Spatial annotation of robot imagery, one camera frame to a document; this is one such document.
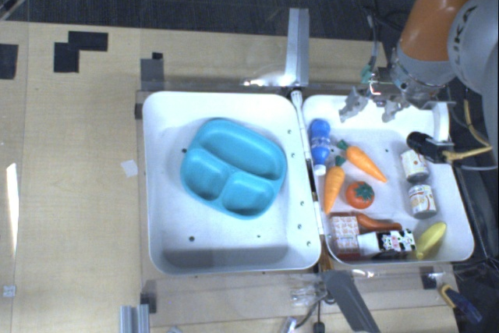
yellow banana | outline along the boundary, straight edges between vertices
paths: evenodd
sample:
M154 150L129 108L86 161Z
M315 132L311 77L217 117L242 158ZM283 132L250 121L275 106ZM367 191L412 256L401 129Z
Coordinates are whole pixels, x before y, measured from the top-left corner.
M416 240L416 257L418 260L422 260L434 248L444 236L446 230L447 225L444 222L437 222L423 232Z

red tomato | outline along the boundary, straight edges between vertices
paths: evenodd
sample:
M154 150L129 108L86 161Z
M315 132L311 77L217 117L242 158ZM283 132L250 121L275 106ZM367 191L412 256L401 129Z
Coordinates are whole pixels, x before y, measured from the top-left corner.
M365 182L354 182L346 189L346 200L359 210L368 208L374 201L374 190Z

plastic water bottle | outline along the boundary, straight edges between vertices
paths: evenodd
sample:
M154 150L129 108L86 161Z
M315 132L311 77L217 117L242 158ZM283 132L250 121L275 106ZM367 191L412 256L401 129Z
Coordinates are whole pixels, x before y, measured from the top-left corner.
M326 160L331 152L330 131L329 123L323 119L314 119L310 124L310 152L313 159L313 172L316 175L326 173Z

blue plate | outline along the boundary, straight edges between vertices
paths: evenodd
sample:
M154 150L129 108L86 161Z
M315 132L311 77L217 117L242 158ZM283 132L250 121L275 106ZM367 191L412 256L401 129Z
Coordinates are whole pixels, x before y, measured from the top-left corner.
M192 197L243 219L271 206L285 175L286 157L277 144L227 119L201 126L180 168Z

can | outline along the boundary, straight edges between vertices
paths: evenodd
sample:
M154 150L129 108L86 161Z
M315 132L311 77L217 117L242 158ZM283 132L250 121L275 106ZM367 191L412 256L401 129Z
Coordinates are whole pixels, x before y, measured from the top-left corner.
M418 219L433 217L437 213L434 194L429 185L415 185L409 189L412 216Z
M400 154L405 178L411 183L423 182L430 176L430 170L424 156L417 154L414 150L407 150Z

